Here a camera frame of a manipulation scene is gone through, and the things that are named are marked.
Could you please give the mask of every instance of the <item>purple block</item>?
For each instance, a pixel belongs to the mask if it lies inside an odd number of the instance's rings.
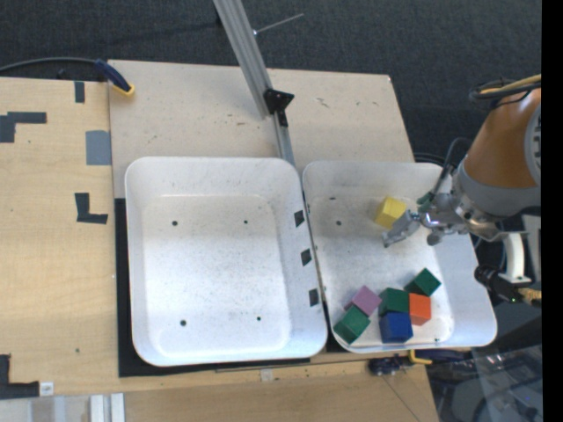
[[[352,297],[352,300],[346,304],[344,309],[355,305],[363,314],[369,317],[379,306],[379,303],[381,303],[381,297],[369,289],[369,287],[362,286],[360,290],[355,293],[354,297]]]

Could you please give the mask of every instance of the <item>toy block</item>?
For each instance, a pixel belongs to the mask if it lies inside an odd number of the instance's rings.
[[[408,295],[408,314],[413,325],[423,325],[432,318],[432,302],[427,295]]]
[[[394,287],[386,288],[380,295],[379,316],[384,316],[389,311],[408,314],[408,293]]]
[[[369,317],[363,314],[361,309],[352,305],[333,328],[335,333],[349,344],[352,344],[368,328],[369,323]]]
[[[393,223],[406,211],[406,203],[393,199],[392,197],[385,197],[379,204],[374,218],[375,223],[391,229]]]
[[[425,267],[409,281],[404,290],[413,294],[431,296],[442,283]]]
[[[413,337],[413,325],[407,313],[388,312],[379,319],[379,330],[385,344],[404,343]]]
[[[349,309],[352,305],[355,305],[369,317],[379,306],[379,303],[381,303],[381,297],[369,289],[369,287],[362,286],[360,290],[355,293],[354,297],[352,297],[352,300],[346,304],[344,309]]]

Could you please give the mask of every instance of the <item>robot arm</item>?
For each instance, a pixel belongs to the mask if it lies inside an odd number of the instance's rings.
[[[417,200],[418,211],[407,210],[397,219],[384,233],[384,245],[406,239],[420,226],[430,231],[429,245],[455,233],[502,241],[508,267],[500,275],[496,271],[494,278],[515,290],[530,281],[523,274],[522,216],[541,213],[541,76],[478,86],[470,99],[490,104],[476,138],[452,143],[440,177]],[[454,169],[450,157],[457,142],[466,142],[469,149]],[[449,175],[451,184],[446,185]],[[484,284],[492,277],[491,271],[476,271]],[[506,300],[515,298],[504,294]]]

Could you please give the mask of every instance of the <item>wooden table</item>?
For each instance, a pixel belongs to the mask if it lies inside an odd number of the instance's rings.
[[[122,196],[124,168],[148,154],[277,153],[273,127],[260,120],[239,68],[112,64],[135,85],[134,97],[86,82],[77,103],[71,81],[0,78],[0,116],[47,114],[47,123],[17,123],[14,142],[0,142],[0,353],[11,354],[11,382],[52,382],[61,396],[125,392],[131,420],[149,420],[143,414],[171,400],[181,414],[223,392],[224,404],[241,411],[242,395],[263,396],[255,418],[272,405],[293,408],[280,415],[305,414],[303,396],[319,393],[316,404],[327,406],[317,407],[318,415],[330,416],[340,396],[342,404],[355,402],[354,411],[437,420],[423,366],[394,377],[368,372],[368,358],[388,353],[323,352],[267,375],[250,367],[119,377],[113,199]],[[413,161],[389,77],[268,72],[276,89],[296,95],[286,113],[300,172],[315,159]],[[99,130],[111,132],[112,164],[88,164],[86,133]],[[76,193],[88,193],[90,212],[106,214],[106,223],[78,222]],[[189,398],[178,399],[188,390]],[[219,417],[227,411],[221,408],[201,405],[198,414]]]

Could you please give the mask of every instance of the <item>orange block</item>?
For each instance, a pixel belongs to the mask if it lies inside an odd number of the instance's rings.
[[[411,317],[411,324],[423,325],[432,318],[432,305],[430,297],[409,293],[408,295],[408,314]]]

